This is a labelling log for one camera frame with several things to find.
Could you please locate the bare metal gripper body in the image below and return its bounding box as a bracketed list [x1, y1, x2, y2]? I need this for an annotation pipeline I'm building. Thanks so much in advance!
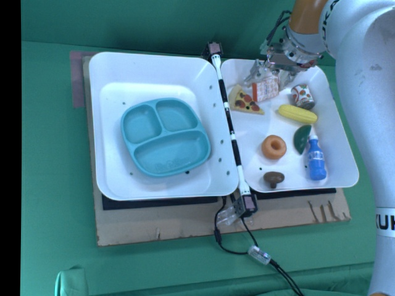
[266, 36, 319, 74]

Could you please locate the orange and white carton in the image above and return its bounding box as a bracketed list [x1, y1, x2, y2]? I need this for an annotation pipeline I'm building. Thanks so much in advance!
[251, 75, 281, 103]

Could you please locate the red and white can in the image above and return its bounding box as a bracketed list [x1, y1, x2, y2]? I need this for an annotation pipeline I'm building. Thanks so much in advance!
[290, 84, 316, 110]

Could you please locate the toy pizza slice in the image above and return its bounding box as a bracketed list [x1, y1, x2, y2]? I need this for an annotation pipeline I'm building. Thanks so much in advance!
[228, 84, 265, 116]

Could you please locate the yellow corn cob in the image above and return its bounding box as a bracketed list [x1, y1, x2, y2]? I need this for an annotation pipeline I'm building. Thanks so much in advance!
[278, 104, 318, 125]

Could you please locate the white plastic tray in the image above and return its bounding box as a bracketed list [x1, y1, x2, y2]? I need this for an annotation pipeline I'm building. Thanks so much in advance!
[220, 58, 360, 194]
[88, 51, 240, 202]

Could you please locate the black and white thin rod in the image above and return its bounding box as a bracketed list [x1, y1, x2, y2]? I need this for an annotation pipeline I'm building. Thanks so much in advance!
[210, 53, 252, 197]

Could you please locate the dark green half-round slice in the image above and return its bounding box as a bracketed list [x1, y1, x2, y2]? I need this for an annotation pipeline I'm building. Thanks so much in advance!
[293, 124, 313, 155]

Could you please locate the orange doughnut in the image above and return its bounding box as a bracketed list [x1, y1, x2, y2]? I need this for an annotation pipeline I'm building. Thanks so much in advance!
[261, 134, 287, 160]

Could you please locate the blue bottle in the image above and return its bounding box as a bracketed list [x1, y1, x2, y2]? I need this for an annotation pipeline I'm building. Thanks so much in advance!
[306, 134, 328, 181]

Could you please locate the brown mushroom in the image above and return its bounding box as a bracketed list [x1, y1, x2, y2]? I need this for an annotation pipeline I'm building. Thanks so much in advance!
[263, 171, 286, 189]

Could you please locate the blue divided plate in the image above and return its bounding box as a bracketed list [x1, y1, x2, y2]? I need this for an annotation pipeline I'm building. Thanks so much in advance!
[120, 97, 212, 178]

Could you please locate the brown cardboard board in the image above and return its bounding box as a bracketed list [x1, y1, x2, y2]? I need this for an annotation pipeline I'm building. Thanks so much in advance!
[82, 55, 352, 247]

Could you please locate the black block with wires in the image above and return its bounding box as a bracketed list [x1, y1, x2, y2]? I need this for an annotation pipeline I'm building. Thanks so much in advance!
[239, 194, 259, 215]
[206, 41, 223, 57]

